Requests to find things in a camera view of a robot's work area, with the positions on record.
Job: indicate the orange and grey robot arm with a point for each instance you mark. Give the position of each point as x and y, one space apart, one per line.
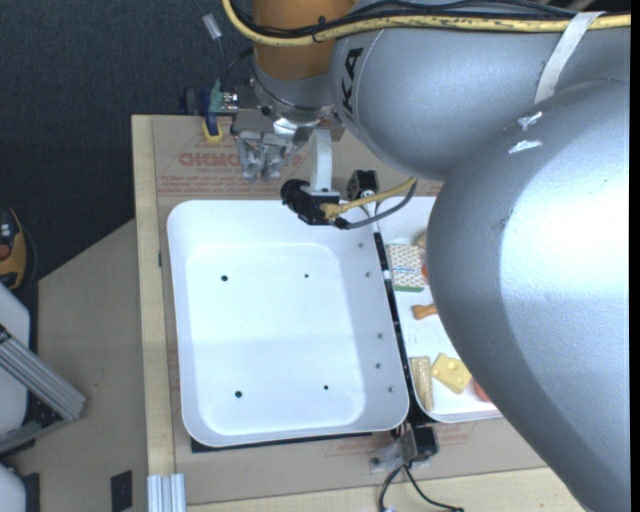
450 100

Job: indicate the orange and green patterned carton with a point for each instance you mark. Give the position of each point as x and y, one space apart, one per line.
405 267

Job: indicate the brown cardboard board red print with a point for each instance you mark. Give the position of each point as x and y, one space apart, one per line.
165 170

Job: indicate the red round toy food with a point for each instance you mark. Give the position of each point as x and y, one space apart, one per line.
482 392

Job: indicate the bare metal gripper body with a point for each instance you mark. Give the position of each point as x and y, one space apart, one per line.
260 119

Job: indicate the orange bone-shaped biscuit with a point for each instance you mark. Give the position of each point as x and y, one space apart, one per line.
424 311

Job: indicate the black cylinder on white bracket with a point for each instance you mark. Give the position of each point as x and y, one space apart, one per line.
320 160

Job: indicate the yellow cheese wedge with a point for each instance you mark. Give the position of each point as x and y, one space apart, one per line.
451 374

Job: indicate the white plastic tray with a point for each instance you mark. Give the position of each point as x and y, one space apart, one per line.
425 340
280 320

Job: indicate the thin black and white rod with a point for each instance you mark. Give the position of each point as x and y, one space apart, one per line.
395 310

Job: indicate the beige toy food piece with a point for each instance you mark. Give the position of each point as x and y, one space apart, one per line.
422 240

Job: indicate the beige bread slice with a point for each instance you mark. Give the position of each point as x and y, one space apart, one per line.
423 382

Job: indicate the orange toy carrot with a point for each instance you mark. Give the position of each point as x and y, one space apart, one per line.
425 271

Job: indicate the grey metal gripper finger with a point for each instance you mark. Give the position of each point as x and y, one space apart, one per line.
276 161
251 159

